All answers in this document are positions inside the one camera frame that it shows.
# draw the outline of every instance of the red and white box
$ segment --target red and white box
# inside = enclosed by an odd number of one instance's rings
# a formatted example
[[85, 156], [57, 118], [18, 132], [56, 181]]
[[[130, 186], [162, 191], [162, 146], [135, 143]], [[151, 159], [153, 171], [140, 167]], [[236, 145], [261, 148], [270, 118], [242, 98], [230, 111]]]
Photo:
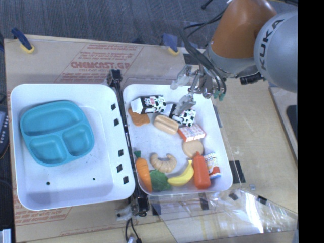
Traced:
[[178, 133], [185, 142], [202, 139], [206, 136], [206, 133], [198, 124], [193, 124], [191, 127], [181, 127], [178, 129]]

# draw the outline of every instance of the blue plate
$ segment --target blue plate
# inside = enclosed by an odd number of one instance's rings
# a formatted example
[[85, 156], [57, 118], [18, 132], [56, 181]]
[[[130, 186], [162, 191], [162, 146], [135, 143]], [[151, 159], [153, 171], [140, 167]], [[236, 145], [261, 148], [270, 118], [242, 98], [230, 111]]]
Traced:
[[32, 157], [54, 167], [88, 154], [94, 146], [91, 126], [75, 103], [54, 101], [26, 111], [20, 130]]

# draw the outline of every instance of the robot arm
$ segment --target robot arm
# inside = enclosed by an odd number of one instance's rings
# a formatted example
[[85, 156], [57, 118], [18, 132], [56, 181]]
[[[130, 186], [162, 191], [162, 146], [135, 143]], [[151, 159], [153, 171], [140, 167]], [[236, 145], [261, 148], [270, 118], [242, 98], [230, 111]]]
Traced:
[[172, 82], [176, 89], [193, 79], [175, 115], [195, 104], [194, 94], [222, 100], [227, 78], [240, 78], [243, 85], [268, 80], [297, 92], [298, 10], [277, 14], [267, 0], [230, 0], [203, 54], [180, 35], [199, 69], [186, 65]]

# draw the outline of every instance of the clear plastic sheet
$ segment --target clear plastic sheet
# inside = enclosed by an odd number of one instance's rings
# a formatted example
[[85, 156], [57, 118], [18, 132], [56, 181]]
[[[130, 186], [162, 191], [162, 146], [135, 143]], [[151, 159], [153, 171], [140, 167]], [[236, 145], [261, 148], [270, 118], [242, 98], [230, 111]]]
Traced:
[[176, 242], [294, 231], [298, 215], [242, 189], [149, 198]]

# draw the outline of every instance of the red bottle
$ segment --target red bottle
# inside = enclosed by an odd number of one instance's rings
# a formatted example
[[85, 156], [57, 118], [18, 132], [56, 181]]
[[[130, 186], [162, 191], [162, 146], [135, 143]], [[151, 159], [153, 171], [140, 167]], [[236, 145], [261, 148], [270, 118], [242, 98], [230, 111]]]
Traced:
[[211, 185], [205, 158], [197, 151], [193, 157], [193, 179], [198, 189], [207, 189]]

